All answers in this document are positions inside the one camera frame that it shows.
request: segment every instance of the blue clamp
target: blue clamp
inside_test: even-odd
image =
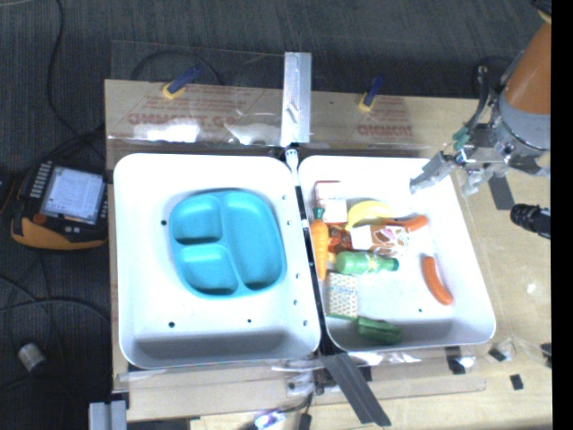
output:
[[[362,111],[370,111],[372,110],[372,106],[374,105],[374,100],[376,99],[376,94],[380,91],[382,84],[384,83],[384,78],[381,75],[377,75],[372,80],[370,84],[370,88],[367,92],[364,93],[362,98],[360,99],[360,103],[358,107]]]
[[[179,97],[185,91],[185,85],[193,82],[201,72],[199,66],[193,66],[185,73],[180,74],[172,82],[163,87],[163,95],[166,99],[173,100]]]

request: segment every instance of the blue divided plate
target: blue divided plate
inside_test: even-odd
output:
[[[199,297],[244,297],[273,287],[287,262],[270,206],[242,190],[209,191],[180,201],[169,235],[181,281]]]

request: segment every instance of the button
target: button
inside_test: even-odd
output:
[[[43,213],[35,213],[34,216],[32,217],[32,221],[37,225],[43,225],[44,223],[47,222],[47,216],[44,215]]]

